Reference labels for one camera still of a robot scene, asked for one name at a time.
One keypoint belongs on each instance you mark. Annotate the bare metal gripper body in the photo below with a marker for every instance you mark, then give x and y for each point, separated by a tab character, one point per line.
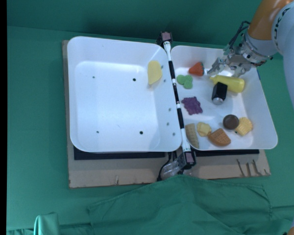
246	57

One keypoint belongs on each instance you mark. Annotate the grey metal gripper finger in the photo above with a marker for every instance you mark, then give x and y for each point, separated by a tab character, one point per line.
239	73
218	64

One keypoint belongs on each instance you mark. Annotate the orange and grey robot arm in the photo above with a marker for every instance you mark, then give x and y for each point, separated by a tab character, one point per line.
290	82

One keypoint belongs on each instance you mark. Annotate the yellow squeeze bottle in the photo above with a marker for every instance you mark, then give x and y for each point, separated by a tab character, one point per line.
232	83

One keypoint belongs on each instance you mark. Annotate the orange carrot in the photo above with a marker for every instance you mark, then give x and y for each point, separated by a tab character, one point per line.
196	69

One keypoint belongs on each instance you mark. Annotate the black can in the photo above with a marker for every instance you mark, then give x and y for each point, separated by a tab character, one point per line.
219	92

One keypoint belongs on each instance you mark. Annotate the white plastic tray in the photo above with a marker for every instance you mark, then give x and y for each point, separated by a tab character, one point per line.
112	99
245	104

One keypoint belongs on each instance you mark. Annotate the green toy broccoli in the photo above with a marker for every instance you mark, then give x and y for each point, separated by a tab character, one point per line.
185	81

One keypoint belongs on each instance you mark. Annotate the purple grapes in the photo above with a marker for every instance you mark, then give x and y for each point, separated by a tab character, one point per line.
192	105

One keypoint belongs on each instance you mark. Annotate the black and white thin rod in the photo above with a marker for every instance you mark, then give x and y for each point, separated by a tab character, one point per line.
175	89

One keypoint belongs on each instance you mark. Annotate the brown round doughnut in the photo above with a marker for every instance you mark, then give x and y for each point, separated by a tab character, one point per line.
230	121

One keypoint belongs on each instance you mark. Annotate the yellow waffle biscuit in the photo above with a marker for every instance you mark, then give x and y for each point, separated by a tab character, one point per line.
244	126

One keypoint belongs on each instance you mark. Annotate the yellow flat toy slice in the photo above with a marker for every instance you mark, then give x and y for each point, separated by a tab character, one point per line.
154	72

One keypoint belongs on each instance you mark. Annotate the small yellow toy pastry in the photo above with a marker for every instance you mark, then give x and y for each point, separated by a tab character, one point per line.
203	128

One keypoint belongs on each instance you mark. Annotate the orange-brown waffle slice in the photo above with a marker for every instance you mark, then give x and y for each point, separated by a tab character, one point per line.
219	138

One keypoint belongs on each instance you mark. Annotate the beige waffle cone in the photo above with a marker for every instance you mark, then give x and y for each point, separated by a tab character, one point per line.
192	134

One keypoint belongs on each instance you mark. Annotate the loose green cloth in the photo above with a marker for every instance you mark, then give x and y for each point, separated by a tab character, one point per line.
186	204

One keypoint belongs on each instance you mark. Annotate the brown cardboard board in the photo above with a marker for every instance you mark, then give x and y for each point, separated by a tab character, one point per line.
112	172

